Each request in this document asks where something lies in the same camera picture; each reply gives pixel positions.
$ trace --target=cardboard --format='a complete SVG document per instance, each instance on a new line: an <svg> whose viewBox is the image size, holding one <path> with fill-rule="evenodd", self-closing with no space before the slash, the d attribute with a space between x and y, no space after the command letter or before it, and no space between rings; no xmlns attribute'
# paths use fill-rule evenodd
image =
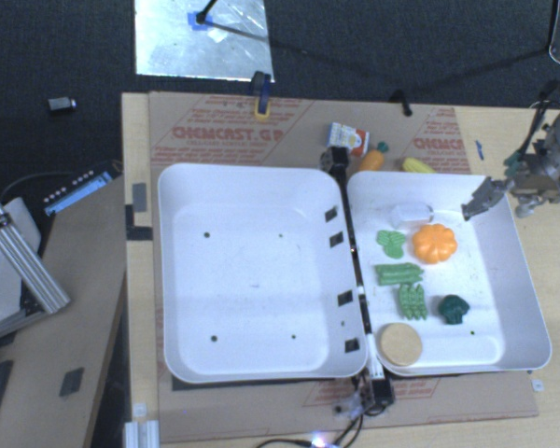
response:
<svg viewBox="0 0 560 448"><path fill-rule="evenodd" d="M384 170L416 157L439 172L468 174L469 162L455 111L414 105L409 118L399 105L272 99L267 120L253 116L243 96L151 93L151 187L161 442L272 436L336 430L347 420L333 408L354 392L350 380L243 385L183 385L174 381L162 355L162 308L157 181L169 164L316 167L333 121L386 141ZM349 171L359 161L352 159ZM524 372L402 379L396 403L366 420L366 427L464 422L538 414Z"/></svg>

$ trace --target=green toy vegetable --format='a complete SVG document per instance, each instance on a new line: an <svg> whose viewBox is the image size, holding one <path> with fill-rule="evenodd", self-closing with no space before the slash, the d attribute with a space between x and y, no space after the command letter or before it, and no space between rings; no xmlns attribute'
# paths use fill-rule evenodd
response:
<svg viewBox="0 0 560 448"><path fill-rule="evenodd" d="M421 280L423 270L416 264L380 264L375 266L380 286L413 284Z"/></svg>
<svg viewBox="0 0 560 448"><path fill-rule="evenodd" d="M427 319L425 292L420 284L401 284L399 288L400 310L409 320Z"/></svg>
<svg viewBox="0 0 560 448"><path fill-rule="evenodd" d="M384 247L385 254L392 259L400 259L404 256L402 245L406 237L398 231L379 231L377 233L377 244Z"/></svg>
<svg viewBox="0 0 560 448"><path fill-rule="evenodd" d="M447 324L458 325L463 323L463 315L469 311L469 305L457 295L447 295L441 300L438 311Z"/></svg>

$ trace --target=beige round disc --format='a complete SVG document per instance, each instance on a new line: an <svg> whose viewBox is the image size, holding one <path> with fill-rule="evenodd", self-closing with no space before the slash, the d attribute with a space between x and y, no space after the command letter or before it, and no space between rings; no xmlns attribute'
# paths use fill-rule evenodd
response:
<svg viewBox="0 0 560 448"><path fill-rule="evenodd" d="M417 331L407 324L390 324L376 339L377 348L394 365L407 367L421 356L423 344Z"/></svg>

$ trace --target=yellow clip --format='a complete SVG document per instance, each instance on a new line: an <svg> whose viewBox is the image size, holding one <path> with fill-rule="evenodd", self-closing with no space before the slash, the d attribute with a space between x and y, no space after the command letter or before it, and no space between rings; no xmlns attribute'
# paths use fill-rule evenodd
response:
<svg viewBox="0 0 560 448"><path fill-rule="evenodd" d="M265 113L260 113L258 112L259 109L259 98L257 97L255 99L255 108L254 108L254 114L255 114L255 118L257 118L259 121L264 121L266 120L269 116L270 116L270 102L268 101L268 105L265 108Z"/></svg>

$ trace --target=clear plastic object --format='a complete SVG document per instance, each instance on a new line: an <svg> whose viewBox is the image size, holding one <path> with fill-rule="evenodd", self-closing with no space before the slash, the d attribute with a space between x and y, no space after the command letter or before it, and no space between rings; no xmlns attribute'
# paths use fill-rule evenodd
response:
<svg viewBox="0 0 560 448"><path fill-rule="evenodd" d="M390 223L394 229L428 224L432 220L433 209L425 203L398 204L390 211Z"/></svg>

